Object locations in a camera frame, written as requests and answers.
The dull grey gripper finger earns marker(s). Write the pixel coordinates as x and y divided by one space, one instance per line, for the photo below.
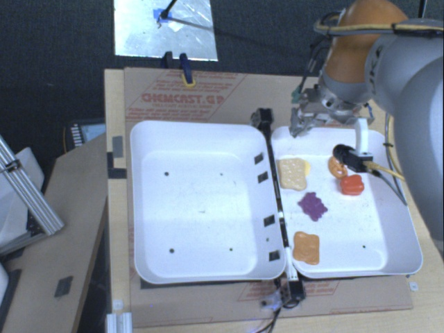
295 123
308 123

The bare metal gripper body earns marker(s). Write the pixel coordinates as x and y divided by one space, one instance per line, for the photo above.
334 108

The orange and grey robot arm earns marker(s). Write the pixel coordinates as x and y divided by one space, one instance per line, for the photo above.
399 82

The yellow toy cheese slice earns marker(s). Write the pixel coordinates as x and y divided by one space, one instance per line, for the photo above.
307 167

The beige toy biscuit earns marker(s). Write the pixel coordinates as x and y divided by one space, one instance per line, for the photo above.
292 175

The orange toy pretzel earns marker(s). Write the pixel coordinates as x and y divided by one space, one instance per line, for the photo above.
335 168

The red toy pepper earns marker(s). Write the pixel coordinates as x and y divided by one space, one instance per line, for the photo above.
352 185

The thin black and white rod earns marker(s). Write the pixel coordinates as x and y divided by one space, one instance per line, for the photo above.
279 200

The purple toy grapes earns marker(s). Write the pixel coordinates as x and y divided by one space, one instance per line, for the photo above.
313 206

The brown cardboard board red print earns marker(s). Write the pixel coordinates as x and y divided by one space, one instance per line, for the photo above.
215 92

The white plastic tray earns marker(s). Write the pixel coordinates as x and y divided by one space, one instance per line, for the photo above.
350 234
194 203

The orange toy toast slice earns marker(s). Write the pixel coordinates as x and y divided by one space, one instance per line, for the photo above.
306 248

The black cylinder on white bracket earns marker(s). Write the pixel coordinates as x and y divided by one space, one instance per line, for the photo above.
357 159

